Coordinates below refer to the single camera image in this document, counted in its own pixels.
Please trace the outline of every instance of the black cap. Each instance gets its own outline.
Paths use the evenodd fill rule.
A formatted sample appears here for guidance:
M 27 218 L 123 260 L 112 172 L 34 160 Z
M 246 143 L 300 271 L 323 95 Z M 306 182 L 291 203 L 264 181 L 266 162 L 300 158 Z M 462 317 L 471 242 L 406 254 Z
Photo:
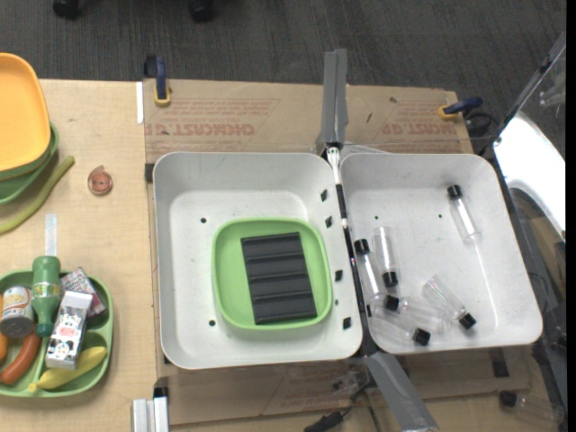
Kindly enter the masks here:
M 382 278 L 384 280 L 384 284 L 386 288 L 392 288 L 398 284 L 398 277 L 396 276 L 395 272 L 384 272 L 382 274 Z
M 513 408 L 516 406 L 518 396 L 511 391 L 502 391 L 499 395 L 500 405 Z
M 466 329 L 470 329 L 476 323 L 476 319 L 469 313 L 465 314 L 461 319 L 458 320 L 460 324 Z
M 458 184 L 451 185 L 446 189 L 450 200 L 458 200 L 462 198 L 462 188 Z
M 354 249 L 356 250 L 356 253 L 359 253 L 361 255 L 367 255 L 368 253 L 370 253 L 370 245 L 368 245 L 368 240 L 366 240 L 365 238 L 361 238 L 355 241 Z
M 398 305 L 400 304 L 400 300 L 395 296 L 386 296 L 384 298 L 384 308 L 387 311 L 395 312 L 398 310 Z
M 421 346 L 427 346 L 428 341 L 430 340 L 430 333 L 428 333 L 424 329 L 416 328 L 416 331 L 414 331 L 414 336 L 412 338 Z

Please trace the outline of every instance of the test tube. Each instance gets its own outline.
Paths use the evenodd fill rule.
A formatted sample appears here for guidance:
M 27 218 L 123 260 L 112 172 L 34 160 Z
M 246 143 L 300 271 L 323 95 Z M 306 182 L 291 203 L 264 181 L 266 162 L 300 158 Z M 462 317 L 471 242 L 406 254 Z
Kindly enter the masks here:
M 499 393 L 499 402 L 504 410 L 513 412 L 519 419 L 555 426 L 564 421 L 563 407 L 530 394 L 502 391 Z
M 382 278 L 376 272 L 373 254 L 370 252 L 368 240 L 361 238 L 354 242 L 354 250 L 360 278 L 364 284 L 364 297 L 367 303 L 377 305 L 382 304 L 386 291 L 384 290 Z
M 450 317 L 453 320 L 458 320 L 465 329 L 470 329 L 476 323 L 476 319 L 470 315 L 466 306 L 437 275 L 434 275 L 424 284 L 422 293 L 429 301 L 449 311 Z
M 445 308 L 411 297 L 397 298 L 389 294 L 384 308 L 390 312 L 411 316 L 418 326 L 430 333 L 445 333 L 452 327 L 452 319 Z
M 379 227 L 374 230 L 373 247 L 384 285 L 386 288 L 397 286 L 398 263 L 396 261 L 391 240 L 391 229 L 389 227 Z
M 376 331 L 381 331 L 387 338 L 399 342 L 413 341 L 420 346 L 427 346 L 430 333 L 420 328 L 409 315 L 389 312 L 384 307 L 376 307 L 372 311 L 373 325 Z
M 464 199 L 462 187 L 458 184 L 451 185 L 447 188 L 448 198 L 450 199 L 450 211 L 460 237 L 464 242 L 474 241 L 480 234 L 476 228 L 476 223 L 470 214 L 468 205 Z

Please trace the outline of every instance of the table surface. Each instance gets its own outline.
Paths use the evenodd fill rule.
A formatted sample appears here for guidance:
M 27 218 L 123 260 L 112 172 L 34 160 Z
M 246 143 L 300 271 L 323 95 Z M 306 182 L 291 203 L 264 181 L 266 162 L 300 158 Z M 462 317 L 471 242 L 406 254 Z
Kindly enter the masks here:
M 144 178 L 145 132 L 137 123 L 137 85 L 124 82 L 41 80 L 51 121 L 60 134 L 58 159 L 76 163 L 30 219 L 0 236 L 0 271 L 32 266 L 44 251 L 44 214 L 58 215 L 58 256 L 63 268 L 82 266 L 105 282 L 114 298 L 114 338 L 106 376 L 90 391 L 60 399 L 3 397 L 3 424 L 22 431 L 130 430 L 131 403 L 150 398 L 157 381 L 157 341 L 150 254 L 149 197 Z M 89 173 L 104 165 L 114 187 L 91 194 Z M 0 207 L 0 222 L 33 199 L 34 184 L 17 201 Z M 532 387 L 545 392 L 531 366 Z M 427 401 L 442 430 L 543 430 L 519 423 L 498 409 L 496 395 Z M 391 412 L 375 408 L 385 430 L 398 430 Z M 261 418 L 198 424 L 186 430 L 302 430 L 320 417 Z M 373 430 L 370 412 L 355 409 L 341 430 Z

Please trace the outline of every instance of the chair caster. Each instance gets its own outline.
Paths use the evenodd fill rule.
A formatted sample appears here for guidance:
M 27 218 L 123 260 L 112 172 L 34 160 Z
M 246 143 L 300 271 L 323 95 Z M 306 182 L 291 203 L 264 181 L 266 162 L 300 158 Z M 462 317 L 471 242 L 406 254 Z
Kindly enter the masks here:
M 80 14 L 78 0 L 54 0 L 52 9 L 62 18 L 74 19 Z
M 212 19 L 212 0 L 191 0 L 188 5 L 195 23 L 205 23 Z

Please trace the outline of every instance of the orange plate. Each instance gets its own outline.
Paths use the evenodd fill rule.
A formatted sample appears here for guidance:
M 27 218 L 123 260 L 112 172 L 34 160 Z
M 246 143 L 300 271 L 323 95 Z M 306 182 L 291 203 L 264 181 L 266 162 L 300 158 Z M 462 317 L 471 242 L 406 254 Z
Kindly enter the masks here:
M 24 59 L 0 53 L 0 172 L 41 158 L 50 121 L 40 83 Z

